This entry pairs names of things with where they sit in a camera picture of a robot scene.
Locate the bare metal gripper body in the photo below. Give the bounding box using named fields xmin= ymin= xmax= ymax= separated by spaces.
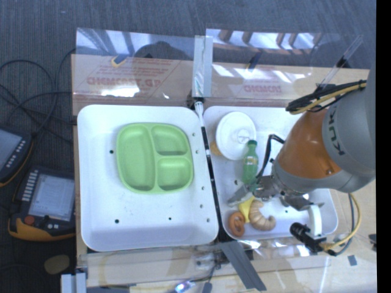
xmin=252 ymin=175 xmax=285 ymax=200

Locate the yellow banana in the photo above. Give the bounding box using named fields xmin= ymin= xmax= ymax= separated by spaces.
xmin=238 ymin=195 xmax=256 ymax=223

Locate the green plastic bottle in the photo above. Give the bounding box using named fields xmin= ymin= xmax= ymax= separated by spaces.
xmin=242 ymin=139 xmax=260 ymax=185

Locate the brown doughnut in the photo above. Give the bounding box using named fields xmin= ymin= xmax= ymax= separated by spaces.
xmin=228 ymin=211 xmax=246 ymax=237

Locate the tan croissant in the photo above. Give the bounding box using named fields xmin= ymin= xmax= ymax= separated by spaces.
xmin=248 ymin=200 xmax=277 ymax=232

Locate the white lidded cup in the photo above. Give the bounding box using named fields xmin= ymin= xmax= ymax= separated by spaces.
xmin=210 ymin=111 xmax=258 ymax=161

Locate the thin black and white rod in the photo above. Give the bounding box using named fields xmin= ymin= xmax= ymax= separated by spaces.
xmin=194 ymin=101 xmax=226 ymax=241

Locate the white plastic tray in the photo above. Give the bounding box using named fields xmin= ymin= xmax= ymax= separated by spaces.
xmin=76 ymin=104 xmax=220 ymax=252
xmin=202 ymin=105 xmax=339 ymax=242

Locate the green divided plate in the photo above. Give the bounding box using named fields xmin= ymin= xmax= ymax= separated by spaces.
xmin=115 ymin=122 xmax=195 ymax=195

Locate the brown cardboard board red print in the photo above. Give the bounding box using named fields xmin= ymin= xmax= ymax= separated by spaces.
xmin=70 ymin=53 xmax=377 ymax=288

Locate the black cylinder on white bracket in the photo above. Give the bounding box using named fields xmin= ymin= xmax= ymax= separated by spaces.
xmin=289 ymin=204 xmax=327 ymax=255

